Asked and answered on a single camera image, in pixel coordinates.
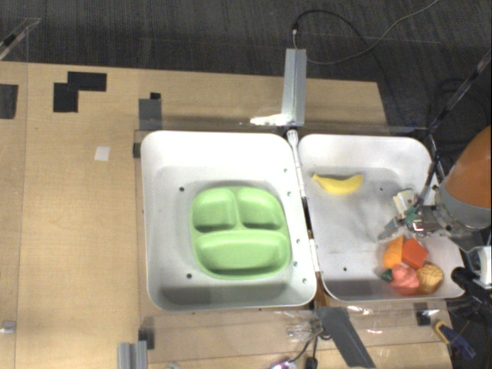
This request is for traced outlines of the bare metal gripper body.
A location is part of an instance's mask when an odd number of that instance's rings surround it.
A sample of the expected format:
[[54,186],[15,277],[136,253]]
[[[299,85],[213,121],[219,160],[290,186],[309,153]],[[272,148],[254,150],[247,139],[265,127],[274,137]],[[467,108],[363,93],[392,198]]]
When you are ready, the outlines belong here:
[[456,231],[456,221],[447,210],[437,205],[420,206],[411,216],[410,229],[418,236],[446,234]]

